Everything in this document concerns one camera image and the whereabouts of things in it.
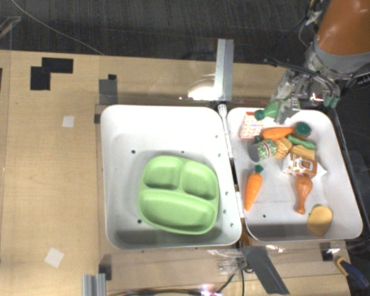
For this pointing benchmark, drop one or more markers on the yellow corn cob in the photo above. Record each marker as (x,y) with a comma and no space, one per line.
(283,148)

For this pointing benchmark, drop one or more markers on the orange carrot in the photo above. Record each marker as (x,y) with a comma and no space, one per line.
(253,187)
(277,132)

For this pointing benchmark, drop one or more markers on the pale wood board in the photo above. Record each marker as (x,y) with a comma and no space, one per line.
(172,273)

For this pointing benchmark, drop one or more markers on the orange tomato with green top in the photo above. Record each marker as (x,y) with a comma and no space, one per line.
(302,130)

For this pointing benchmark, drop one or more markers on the brown bread slice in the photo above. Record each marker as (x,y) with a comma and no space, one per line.
(303,153)

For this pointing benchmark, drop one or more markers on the green divided plate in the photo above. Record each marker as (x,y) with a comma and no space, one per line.
(175,202)

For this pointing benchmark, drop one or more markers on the yellow mango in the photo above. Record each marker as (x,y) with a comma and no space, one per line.
(320,220)

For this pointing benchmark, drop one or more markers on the green and white can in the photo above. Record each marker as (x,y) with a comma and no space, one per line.
(263,150)

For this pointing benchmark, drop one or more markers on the orange and white carton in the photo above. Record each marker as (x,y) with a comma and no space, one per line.
(249,128)

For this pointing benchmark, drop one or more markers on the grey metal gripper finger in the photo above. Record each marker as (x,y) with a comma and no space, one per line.
(280,93)
(286,113)

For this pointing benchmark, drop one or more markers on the white and brown carton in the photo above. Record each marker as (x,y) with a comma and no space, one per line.
(300,165)

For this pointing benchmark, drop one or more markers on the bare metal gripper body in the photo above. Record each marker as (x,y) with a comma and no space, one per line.
(305,85)

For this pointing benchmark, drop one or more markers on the white plastic tray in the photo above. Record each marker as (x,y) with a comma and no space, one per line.
(274,224)
(123,134)

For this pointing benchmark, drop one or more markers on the green pea pod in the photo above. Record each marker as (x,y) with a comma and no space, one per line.
(303,143)

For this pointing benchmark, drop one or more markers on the orange chicken drumstick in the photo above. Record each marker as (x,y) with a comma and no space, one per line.
(303,190)

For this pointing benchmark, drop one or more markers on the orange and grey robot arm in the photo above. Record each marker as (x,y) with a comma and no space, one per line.
(342,26)

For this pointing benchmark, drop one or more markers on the green plastic bottle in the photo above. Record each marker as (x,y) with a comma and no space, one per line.
(269,111)

